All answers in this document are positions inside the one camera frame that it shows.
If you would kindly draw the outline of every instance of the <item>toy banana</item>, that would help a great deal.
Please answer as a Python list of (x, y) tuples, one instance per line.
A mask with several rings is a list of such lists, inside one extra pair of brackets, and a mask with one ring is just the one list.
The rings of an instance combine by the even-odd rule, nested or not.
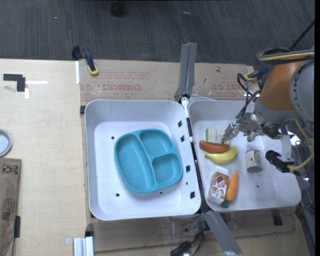
[(230, 162), (237, 155), (237, 146), (231, 146), (230, 149), (224, 153), (204, 153), (204, 157), (209, 158), (216, 164), (224, 164)]

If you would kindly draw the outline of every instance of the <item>cardboard sheet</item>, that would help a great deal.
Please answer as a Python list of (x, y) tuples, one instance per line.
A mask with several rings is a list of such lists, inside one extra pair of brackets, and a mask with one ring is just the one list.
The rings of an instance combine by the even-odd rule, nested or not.
[(12, 256), (21, 160), (0, 158), (0, 256)]
[[(96, 76), (79, 62), (81, 105), (93, 100), (174, 100), (179, 84), (180, 63), (95, 59)], [(196, 63), (194, 96), (215, 100), (244, 100), (245, 92), (237, 74), (253, 72), (244, 64)], [(259, 89), (256, 80), (248, 83), (249, 91)]]

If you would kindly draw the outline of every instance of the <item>food package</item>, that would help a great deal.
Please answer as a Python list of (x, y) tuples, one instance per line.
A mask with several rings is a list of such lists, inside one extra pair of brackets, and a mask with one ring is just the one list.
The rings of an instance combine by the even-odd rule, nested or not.
[(226, 168), (217, 166), (216, 172), (212, 175), (207, 200), (220, 205), (226, 196), (229, 183), (229, 171)]
[(230, 140), (222, 142), (221, 138), (226, 132), (224, 130), (207, 128), (205, 130), (205, 141), (213, 144), (228, 144), (230, 146)]

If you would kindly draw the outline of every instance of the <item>metal bracket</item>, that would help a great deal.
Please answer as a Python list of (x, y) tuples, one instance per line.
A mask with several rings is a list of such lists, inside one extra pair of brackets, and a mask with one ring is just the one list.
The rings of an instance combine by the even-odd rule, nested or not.
[(73, 256), (94, 256), (94, 238), (87, 236), (86, 238), (75, 237), (73, 239)]
[(233, 122), (229, 123), (225, 129), (225, 134), (222, 136), (221, 141), (224, 143), (236, 137), (239, 134), (239, 124)]
[(291, 145), (290, 135), (281, 135), (279, 137), (281, 141), (281, 156), (285, 160), (292, 160), (291, 159), (292, 145)]

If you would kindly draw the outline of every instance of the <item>blue divided plate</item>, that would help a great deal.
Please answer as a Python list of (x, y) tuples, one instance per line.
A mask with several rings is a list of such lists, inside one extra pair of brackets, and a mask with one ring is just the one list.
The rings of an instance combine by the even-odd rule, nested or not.
[(177, 148), (160, 129), (142, 129), (121, 136), (114, 145), (114, 154), (125, 184), (134, 192), (161, 190), (182, 177)]

